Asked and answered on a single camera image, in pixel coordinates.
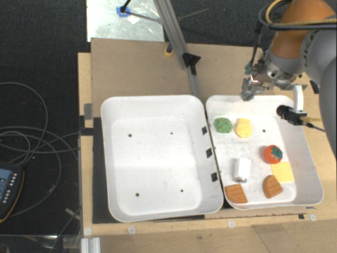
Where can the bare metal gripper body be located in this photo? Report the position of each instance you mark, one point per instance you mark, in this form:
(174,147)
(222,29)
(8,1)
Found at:
(273,78)

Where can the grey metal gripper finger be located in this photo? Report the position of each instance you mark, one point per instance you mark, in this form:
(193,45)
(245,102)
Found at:
(255,90)
(245,91)

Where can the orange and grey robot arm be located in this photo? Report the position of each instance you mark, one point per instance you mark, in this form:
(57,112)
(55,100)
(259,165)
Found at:
(310,49)

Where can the yellow biscuit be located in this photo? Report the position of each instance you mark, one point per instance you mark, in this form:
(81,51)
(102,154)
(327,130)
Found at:
(243,128)

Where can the green broccoli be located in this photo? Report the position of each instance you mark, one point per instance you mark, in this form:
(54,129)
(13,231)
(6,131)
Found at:
(223,125)

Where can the white plastic tray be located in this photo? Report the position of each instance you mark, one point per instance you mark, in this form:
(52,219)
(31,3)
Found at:
(158,159)
(252,146)

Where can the red tomato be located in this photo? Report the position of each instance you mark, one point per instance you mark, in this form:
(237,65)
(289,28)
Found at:
(272,155)

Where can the white carton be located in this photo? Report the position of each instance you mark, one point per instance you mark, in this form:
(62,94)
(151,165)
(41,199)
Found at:
(241,169)

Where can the yellow cheese slice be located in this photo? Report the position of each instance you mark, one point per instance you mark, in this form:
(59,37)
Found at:
(283,172)

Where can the brown bread slice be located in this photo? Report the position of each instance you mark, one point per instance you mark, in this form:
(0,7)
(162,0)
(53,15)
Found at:
(272,186)

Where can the orange biscuit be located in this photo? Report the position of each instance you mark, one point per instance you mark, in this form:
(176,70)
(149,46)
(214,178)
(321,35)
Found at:
(236,194)

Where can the brown cardboard board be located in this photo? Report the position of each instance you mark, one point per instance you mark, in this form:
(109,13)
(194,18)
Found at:
(137,72)

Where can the black cylinder on white bracket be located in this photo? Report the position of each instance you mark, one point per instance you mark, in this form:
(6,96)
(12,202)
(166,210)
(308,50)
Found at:
(292,116)

